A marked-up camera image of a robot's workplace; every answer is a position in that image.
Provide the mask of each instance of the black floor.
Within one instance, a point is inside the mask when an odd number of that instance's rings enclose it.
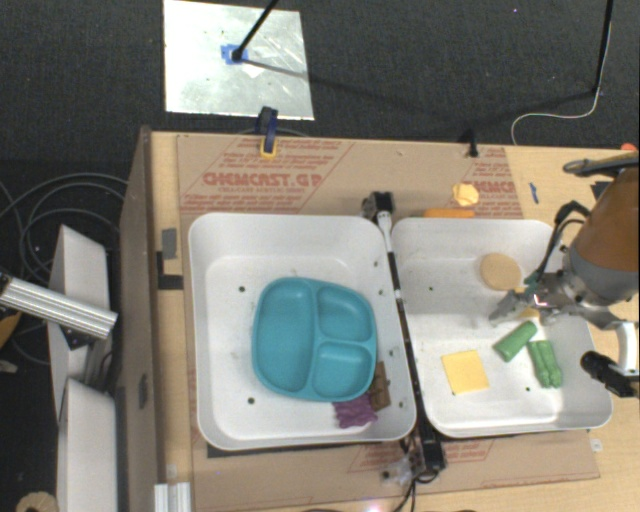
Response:
[[[282,0],[279,8],[301,12],[316,116],[282,125],[323,137],[430,141],[455,141],[472,128],[480,143],[510,144],[520,114],[591,108],[606,3]],[[126,178],[143,124],[253,126],[248,118],[164,112],[162,21],[160,0],[0,2],[0,182],[14,198],[69,173]],[[638,144],[640,1],[618,0],[612,26],[595,112],[574,121],[526,119],[517,127],[520,144]],[[20,203],[25,222],[46,190]],[[0,191],[0,265],[20,273],[20,235],[6,201]],[[67,189],[40,211],[70,205],[117,223],[117,200],[95,188]],[[113,245],[100,222],[57,213],[32,231],[43,260],[60,221]],[[17,342],[47,358],[43,330]],[[56,427],[48,368],[11,343],[0,359],[19,366],[0,373],[0,511],[12,511],[27,492],[54,492]]]

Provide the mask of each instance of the black pole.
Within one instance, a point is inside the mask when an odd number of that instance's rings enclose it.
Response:
[[[609,32],[611,31],[611,17],[613,15],[613,0],[607,0],[607,7],[604,12],[604,24],[602,25],[602,38],[600,40],[600,56],[598,57],[598,71],[596,72],[596,83],[593,86],[595,94],[600,87],[602,79],[602,66],[604,65],[604,56],[607,52],[607,44],[609,42]]]
[[[242,41],[242,44],[231,52],[231,60],[233,60],[233,62],[240,62],[242,60],[242,53],[247,48],[247,45],[251,42],[251,39],[253,39],[253,36],[256,35],[256,32],[260,29],[260,27],[264,23],[264,20],[267,19],[267,16],[269,16],[269,13],[273,10],[273,8],[276,6],[276,4],[279,1],[280,0],[271,0],[271,2],[269,2],[269,5],[267,5],[264,12],[258,18],[258,21],[256,21],[253,28],[249,31],[249,33],[247,34],[247,37],[244,38],[244,41]]]

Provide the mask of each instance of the yellow square block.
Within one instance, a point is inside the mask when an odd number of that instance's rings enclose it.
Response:
[[[444,355],[442,365],[455,395],[489,387],[489,379],[476,350]]]

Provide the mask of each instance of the blue plate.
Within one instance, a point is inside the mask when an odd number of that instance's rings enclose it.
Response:
[[[362,395],[376,365],[376,325],[360,294],[300,277],[270,283],[253,324],[253,370],[289,396],[344,402]]]

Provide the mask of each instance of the white tray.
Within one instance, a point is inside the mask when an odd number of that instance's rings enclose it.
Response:
[[[416,408],[382,235],[358,217],[211,213],[189,231],[198,422],[226,450],[389,441],[411,431]],[[373,308],[378,361],[391,407],[378,421],[340,429],[330,403],[277,394],[251,365],[260,293],[280,277],[333,282]]]
[[[394,228],[425,408],[443,434],[463,438],[592,428],[611,417],[609,393],[580,368],[582,354],[594,349],[582,318],[564,316],[547,327],[538,324],[534,339],[553,342],[563,372],[559,389],[541,388],[526,350],[505,363],[492,348],[521,322],[489,323],[504,292],[482,282],[482,257],[504,253],[526,277],[542,260],[550,234],[548,225],[522,220],[405,219]],[[560,265],[555,253],[548,270]],[[490,388],[454,396],[440,357],[472,349],[479,352]]]

